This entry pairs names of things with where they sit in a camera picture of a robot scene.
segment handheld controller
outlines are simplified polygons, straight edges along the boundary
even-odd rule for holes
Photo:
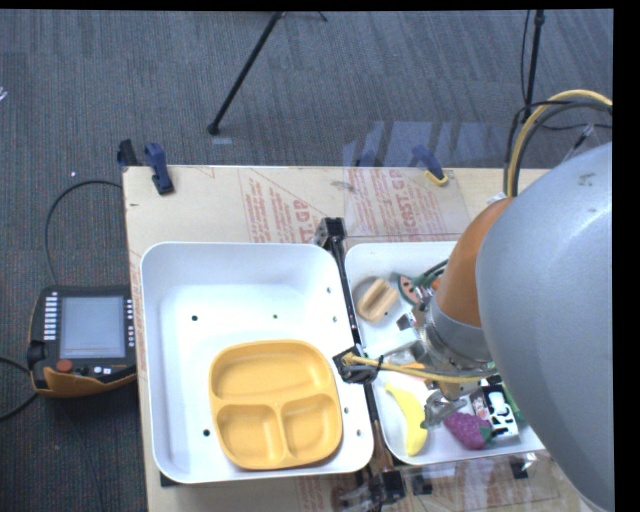
[[[36,301],[27,364],[35,391],[76,397],[136,378],[133,304],[128,286],[49,286]]]

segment white tray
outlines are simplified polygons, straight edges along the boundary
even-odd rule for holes
[[[152,446],[162,473],[195,484],[349,473],[369,462],[373,436],[364,390],[346,384],[332,360],[353,338],[329,252],[311,244],[166,242],[146,252],[141,273]],[[327,357],[342,441],[317,464],[242,469],[216,436],[209,367],[233,344],[278,338],[307,341]]]
[[[345,271],[354,305],[377,277],[387,279],[397,289],[395,274],[417,277],[447,259],[454,246],[455,242],[361,243],[353,246],[345,256]],[[356,318],[363,346],[369,357],[377,358],[415,339],[411,329],[400,331],[396,326],[396,320],[410,311],[410,304],[400,297],[389,309],[388,315],[376,323]],[[404,416],[393,396],[385,391],[387,382],[412,391],[421,403],[426,401],[431,391],[427,390],[419,377],[398,372],[382,371],[373,381],[373,393],[385,443],[389,451],[406,464],[421,466],[544,449],[544,445],[528,425],[520,426],[518,436],[496,440],[495,444],[487,445],[482,450],[465,448],[446,427],[439,426],[429,431],[422,449],[416,455],[409,456],[405,449]],[[460,411],[473,412],[470,405]]]

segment yellow banana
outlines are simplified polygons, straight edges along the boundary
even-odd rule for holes
[[[428,431],[420,426],[424,420],[424,407],[413,393],[386,383],[384,389],[396,399],[404,418],[407,421],[407,437],[405,447],[407,455],[413,456],[420,451],[427,441]]]

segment orange divided plate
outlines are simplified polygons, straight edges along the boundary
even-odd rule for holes
[[[223,451],[245,469],[312,464],[329,457],[342,439],[331,367],[304,341],[222,350],[209,369],[209,401]]]

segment purple toy grapes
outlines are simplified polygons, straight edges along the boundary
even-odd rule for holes
[[[491,424],[475,414],[456,411],[444,420],[444,425],[470,450],[480,450],[491,439]]]

